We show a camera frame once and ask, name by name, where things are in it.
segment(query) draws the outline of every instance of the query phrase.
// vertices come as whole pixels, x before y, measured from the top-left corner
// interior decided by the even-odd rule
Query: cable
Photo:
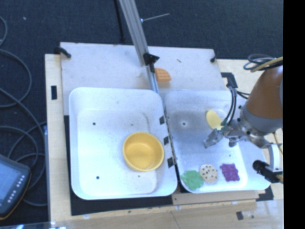
[[[6,40],[6,37],[7,37],[7,34],[8,34],[8,26],[7,26],[6,21],[1,16],[0,16],[0,21],[4,24],[4,35],[3,35],[2,39],[0,39],[0,46],[1,46],[1,45],[3,45],[4,41]],[[29,92],[31,90],[31,86],[32,86],[32,76],[31,76],[31,72],[30,72],[29,68],[27,67],[27,65],[18,56],[16,56],[15,54],[13,54],[13,53],[11,53],[11,52],[9,52],[7,50],[0,49],[0,54],[3,54],[5,56],[10,57],[10,58],[16,60],[17,62],[19,62],[22,65],[22,67],[26,70],[27,75],[28,75],[28,79],[29,79],[28,88],[27,88],[25,94],[20,99],[17,99],[16,97],[14,97],[13,95],[11,95],[10,93],[8,93],[7,91],[5,91],[4,89],[2,89],[0,87],[0,93],[2,93],[7,98],[9,98],[9,99],[11,99],[13,101],[13,103],[11,103],[11,104],[0,104],[0,108],[9,108],[9,107],[13,107],[15,105],[20,106],[30,116],[30,118],[35,123],[35,126],[30,128],[28,131],[24,131],[24,130],[22,130],[20,128],[17,128],[17,127],[3,125],[3,126],[0,126],[0,131],[10,131],[10,132],[15,132],[15,133],[21,134],[21,137],[11,147],[10,152],[8,154],[8,158],[11,158],[11,155],[14,152],[14,150],[16,149],[16,146],[21,142],[21,140],[23,138],[27,137],[34,144],[34,148],[35,148],[35,152],[34,153],[23,155],[22,157],[19,157],[16,160],[16,162],[19,162],[19,161],[24,160],[24,159],[26,159],[28,157],[34,156],[35,157],[34,161],[33,161],[32,165],[30,166],[30,169],[33,170],[33,168],[37,164],[38,157],[39,156],[44,156],[44,154],[39,153],[38,145],[37,145],[35,139],[30,135],[30,132],[32,132],[35,129],[38,129],[38,131],[39,131],[39,133],[41,135],[42,140],[45,141],[44,140],[44,132],[43,132],[41,126],[45,125],[46,122],[39,123],[37,121],[37,119],[35,118],[35,116],[32,114],[32,112],[22,103],[22,101],[28,96],[28,94],[29,94]],[[46,166],[46,164],[44,162],[43,163],[43,168],[41,168],[39,175],[31,183],[31,185],[28,187],[27,191],[33,189],[37,185],[37,183],[39,182],[39,180],[41,179],[42,175],[45,172],[45,166]],[[31,201],[28,201],[27,199],[23,199],[23,201],[25,203],[27,203],[27,204],[30,204],[32,206],[38,206],[38,207],[42,207],[42,206],[47,206],[48,205],[46,203],[40,204],[40,203],[31,202]]]
[[[16,61],[18,61],[23,67],[24,69],[26,70],[27,74],[28,74],[28,77],[29,77],[29,85],[28,85],[28,88],[25,92],[25,94],[19,99],[19,101],[23,101],[27,96],[28,94],[30,93],[30,90],[31,90],[31,86],[32,86],[32,76],[31,76],[31,73],[30,73],[30,70],[29,68],[27,67],[27,65],[18,57],[16,56],[15,54],[9,52],[9,51],[6,51],[6,50],[3,50],[3,49],[0,49],[0,53],[2,54],[6,54],[8,56],[10,56],[11,58],[15,59]],[[12,104],[0,104],[0,108],[8,108],[8,107],[13,107],[15,106],[17,103],[12,103]]]
[[[235,114],[235,110],[236,110],[236,89],[231,87],[230,85],[228,85],[228,88],[231,92],[231,106],[230,106],[230,110],[227,114],[227,116],[225,117],[225,119],[221,122],[221,126],[226,126],[229,125],[231,123],[231,121],[233,120],[234,114]]]
[[[2,21],[2,23],[4,24],[4,35],[3,37],[0,39],[0,47],[1,45],[4,43],[7,35],[8,35],[8,25],[6,23],[6,21],[0,16],[0,21]]]
[[[274,64],[274,63],[278,63],[278,62],[282,62],[282,61],[283,61],[283,57],[280,57],[280,58],[277,58],[277,59],[270,60],[270,61],[268,61],[268,62],[266,62],[266,63],[263,63],[263,64],[259,65],[259,66],[256,67],[256,68],[252,69],[251,72],[258,71],[258,70],[260,70],[260,69],[263,69],[263,68],[266,67],[266,66],[269,66],[269,65],[271,66],[271,65]]]
[[[248,97],[247,96],[249,96],[250,94],[247,94],[247,93],[243,93],[243,92],[240,92],[240,91],[236,91],[236,93],[238,94],[238,95],[240,95],[242,98],[244,98],[244,99],[248,99]]]
[[[244,65],[244,69],[251,72],[268,70],[283,65],[283,57],[275,58],[266,54],[251,54],[248,56],[248,61]]]

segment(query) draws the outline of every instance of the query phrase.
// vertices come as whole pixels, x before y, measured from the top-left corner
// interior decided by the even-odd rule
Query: aluminum rod
[[[119,0],[123,14],[128,26],[129,33],[132,38],[132,42],[136,48],[140,64],[146,65],[144,60],[144,54],[149,53],[148,46],[145,38],[145,34],[142,28],[141,19],[134,0]],[[150,67],[146,66],[147,75],[152,89],[159,93],[158,83],[156,81],[155,73],[151,72]]]
[[[150,20],[158,19],[158,18],[161,18],[161,17],[164,17],[164,16],[168,16],[168,15],[170,15],[170,14],[169,13],[165,13],[165,14],[160,14],[160,15],[153,16],[153,17],[146,18],[146,19],[140,19],[140,20],[141,20],[141,23],[143,23],[145,21],[150,21]]]

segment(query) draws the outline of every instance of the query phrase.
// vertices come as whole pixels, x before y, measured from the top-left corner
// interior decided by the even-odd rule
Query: black cable
[[[0,16],[0,21],[4,24],[4,35],[2,37],[2,39],[0,39],[0,46],[3,45],[6,37],[7,37],[7,34],[8,34],[8,26],[7,26],[7,23],[6,21]],[[44,125],[46,122],[42,122],[42,123],[39,123],[37,121],[37,119],[35,118],[35,116],[32,114],[32,112],[22,103],[22,101],[28,96],[30,90],[31,90],[31,86],[32,86],[32,77],[31,77],[31,72],[29,70],[29,68],[27,67],[27,65],[23,62],[23,60],[21,60],[18,56],[16,56],[15,54],[7,51],[7,50],[3,50],[3,49],[0,49],[0,54],[4,54],[5,56],[7,57],[10,57],[14,60],[16,60],[17,62],[19,62],[22,67],[26,70],[27,72],[27,75],[28,75],[28,78],[29,78],[29,85],[28,85],[28,88],[25,92],[25,94],[20,98],[20,99],[17,99],[15,98],[13,95],[11,95],[10,93],[8,93],[7,91],[5,91],[4,89],[2,89],[0,87],[0,93],[2,93],[3,95],[5,95],[7,98],[11,99],[13,101],[13,103],[11,104],[0,104],[0,108],[9,108],[9,107],[13,107],[15,105],[19,105],[30,117],[31,119],[34,121],[34,123],[36,124],[34,127],[30,128],[28,131],[23,131],[22,129],[19,129],[19,128],[16,128],[16,127],[12,127],[12,126],[0,126],[0,130],[3,130],[3,131],[11,131],[11,132],[17,132],[19,134],[21,134],[21,137],[15,142],[15,144],[11,147],[10,149],[10,152],[9,152],[9,155],[8,155],[8,158],[11,157],[12,153],[14,152],[16,146],[20,143],[20,141],[24,138],[24,137],[28,137],[30,141],[33,142],[34,144],[34,147],[35,147],[35,153],[31,153],[31,154],[27,154],[27,155],[24,155],[22,157],[19,157],[16,162],[19,162],[23,159],[26,159],[28,157],[31,157],[31,156],[35,156],[35,159],[34,159],[34,162],[33,164],[31,165],[30,169],[33,170],[33,168],[36,166],[37,164],[37,161],[38,161],[38,157],[39,156],[44,156],[44,154],[41,154],[39,153],[39,149],[38,149],[38,145],[35,141],[35,139],[29,134],[31,131],[35,130],[35,129],[38,129],[40,135],[41,135],[41,138],[43,141],[44,140],[44,132],[42,130],[42,127],[41,125]],[[33,181],[31,182],[31,185],[28,187],[27,191],[33,189],[37,183],[39,182],[39,180],[41,179],[42,175],[44,174],[45,172],[45,162],[43,163],[43,168],[41,169],[38,177]],[[31,201],[28,201],[27,199],[24,199],[24,202],[27,203],[27,204],[30,204],[32,206],[38,206],[38,207],[41,207],[41,206],[46,206],[48,204],[46,203],[43,203],[43,204],[40,204],[40,203],[34,203],[34,202],[31,202]]]
[[[242,98],[244,98],[244,99],[248,99],[248,97],[247,96],[249,96],[250,94],[247,94],[247,93],[243,93],[243,92],[240,92],[240,91],[236,91],[236,93],[238,94],[238,95],[240,95]]]
[[[25,92],[25,94],[19,99],[19,101],[23,101],[30,93],[30,90],[31,90],[31,87],[32,87],[32,75],[30,73],[30,70],[29,68],[27,67],[27,65],[18,57],[16,56],[15,54],[9,52],[9,51],[6,51],[6,50],[3,50],[3,49],[0,49],[0,53],[2,54],[6,54],[8,56],[10,56],[11,58],[15,59],[16,61],[18,61],[22,66],[23,68],[26,70],[27,74],[28,74],[28,77],[29,77],[29,85],[28,85],[28,88]],[[17,103],[11,103],[11,104],[0,104],[0,108],[8,108],[8,107],[13,107],[15,106]]]
[[[234,114],[235,114],[235,111],[236,111],[236,104],[237,104],[236,89],[233,88],[232,92],[233,92],[233,108],[232,108],[231,118],[230,118],[230,120],[228,121],[228,125],[230,125],[230,123],[232,122],[232,120],[233,120],[233,118],[234,118]]]
[[[22,133],[23,135],[26,135],[32,141],[32,143],[34,144],[35,150],[36,150],[35,161],[33,162],[32,166],[30,167],[30,168],[33,168],[36,165],[37,160],[38,160],[38,146],[37,146],[37,143],[34,140],[34,138],[31,135],[29,135],[27,132],[25,132],[19,128],[12,127],[12,126],[1,125],[0,130]]]
[[[250,54],[247,59],[248,59],[249,62],[247,62],[244,65],[244,70],[249,71],[249,70],[256,69],[257,67],[259,67],[260,65],[262,65],[264,63],[275,60],[276,58],[272,57],[272,56],[269,56],[269,55],[266,55],[266,54],[256,53],[256,54]],[[281,66],[281,65],[283,65],[283,61],[271,64],[267,67],[264,67],[264,68],[260,69],[259,71],[265,71],[265,70],[272,69],[272,68],[275,68],[275,67],[278,67],[278,66]]]
[[[0,47],[1,47],[1,45],[4,43],[4,41],[5,41],[5,39],[6,39],[7,35],[8,35],[8,25],[7,25],[6,21],[1,16],[0,16],[0,21],[4,25],[4,35],[0,39]]]
[[[45,155],[42,154],[42,153],[37,153],[37,154],[38,154],[39,156],[45,157]],[[27,155],[24,155],[24,156],[20,157],[20,158],[17,159],[16,161],[17,161],[17,162],[20,162],[20,161],[23,160],[23,159],[26,159],[26,158],[31,157],[31,156],[35,156],[35,155],[37,155],[37,154],[36,154],[36,153],[27,154]],[[36,178],[36,180],[28,187],[27,191],[31,190],[34,186],[37,185],[37,183],[38,183],[39,180],[41,179],[41,177],[42,177],[44,171],[45,171],[45,163],[44,163],[43,168],[41,169],[41,172],[40,172],[39,176],[38,176],[38,177]],[[47,206],[47,205],[48,205],[47,203],[35,203],[35,202],[31,202],[31,201],[29,201],[28,199],[25,199],[25,198],[23,198],[22,201],[25,202],[25,203],[27,203],[27,204],[29,204],[29,205],[36,206],[36,207],[44,207],[44,206]]]
[[[229,119],[229,117],[230,117],[230,115],[231,115],[231,112],[232,112],[232,110],[233,110],[233,107],[234,107],[234,93],[233,93],[233,88],[232,88],[231,86],[229,86],[229,85],[227,85],[227,87],[229,88],[229,90],[230,90],[230,92],[231,92],[231,97],[232,97],[232,98],[231,98],[231,106],[230,106],[230,110],[229,110],[227,116],[226,116],[225,119],[221,122],[221,125],[222,125],[222,126],[227,125],[227,121],[228,121],[228,119]]]

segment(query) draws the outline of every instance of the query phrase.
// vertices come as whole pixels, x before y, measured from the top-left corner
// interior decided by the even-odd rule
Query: sink basin
[[[177,187],[160,96],[143,89],[81,87],[69,97],[71,185],[82,199],[167,196]],[[122,147],[135,132],[154,135],[164,160],[153,171],[132,170]]]
[[[237,106],[244,105],[244,99],[237,100]],[[270,185],[252,168],[255,160],[265,161],[265,157],[262,150],[251,142],[240,141],[236,146],[229,147],[229,139],[222,138],[208,148],[203,145],[212,131],[205,114],[214,110],[223,120],[231,105],[229,91],[171,91],[164,97],[164,104],[180,175],[189,170],[199,171],[203,164],[213,165],[218,170],[215,183],[204,182],[196,190],[190,190],[182,181],[186,190],[192,193],[263,190]],[[239,180],[226,181],[220,168],[222,164],[235,164]]]

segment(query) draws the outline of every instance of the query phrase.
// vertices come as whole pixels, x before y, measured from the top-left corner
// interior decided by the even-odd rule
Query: cookie
[[[169,82],[171,80],[171,76],[165,69],[155,68],[154,70],[158,82]]]
[[[215,182],[218,178],[218,171],[212,165],[202,165],[199,174],[205,182]]]

